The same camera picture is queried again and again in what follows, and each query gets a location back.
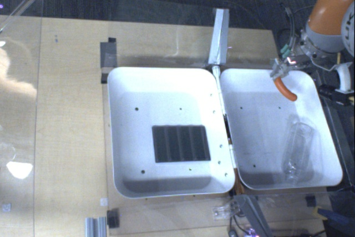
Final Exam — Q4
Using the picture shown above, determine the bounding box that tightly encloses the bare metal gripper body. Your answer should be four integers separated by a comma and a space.
285, 38, 320, 68

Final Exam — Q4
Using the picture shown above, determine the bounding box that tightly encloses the orange toy sausage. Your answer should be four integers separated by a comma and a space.
273, 76, 298, 102

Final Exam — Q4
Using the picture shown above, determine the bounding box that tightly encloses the white plastic tray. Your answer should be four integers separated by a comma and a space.
219, 68, 343, 191
107, 66, 236, 199

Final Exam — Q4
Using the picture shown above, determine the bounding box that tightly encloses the clear plastic bottle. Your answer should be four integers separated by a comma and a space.
281, 116, 316, 184

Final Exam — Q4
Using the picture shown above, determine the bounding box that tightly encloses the pale wood board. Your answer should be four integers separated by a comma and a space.
101, 21, 333, 237

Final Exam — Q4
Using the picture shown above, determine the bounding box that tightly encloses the black ribbed rectangular pad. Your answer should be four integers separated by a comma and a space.
151, 124, 211, 164

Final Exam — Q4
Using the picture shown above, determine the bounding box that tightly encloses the black cylinder on white bracket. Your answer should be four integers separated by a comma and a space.
318, 62, 353, 105

